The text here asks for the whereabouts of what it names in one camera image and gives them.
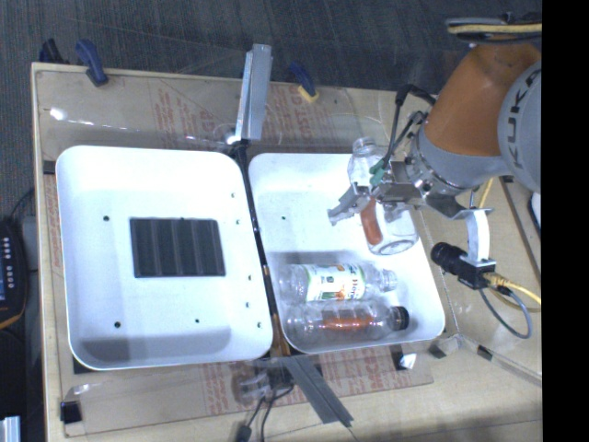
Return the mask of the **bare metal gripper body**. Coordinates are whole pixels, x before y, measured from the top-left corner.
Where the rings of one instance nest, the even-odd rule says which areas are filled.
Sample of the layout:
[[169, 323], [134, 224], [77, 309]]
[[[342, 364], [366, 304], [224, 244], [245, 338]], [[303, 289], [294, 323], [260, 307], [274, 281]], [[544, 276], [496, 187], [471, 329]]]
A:
[[381, 204], [434, 205], [443, 200], [443, 185], [417, 158], [379, 160], [369, 169], [370, 195]]

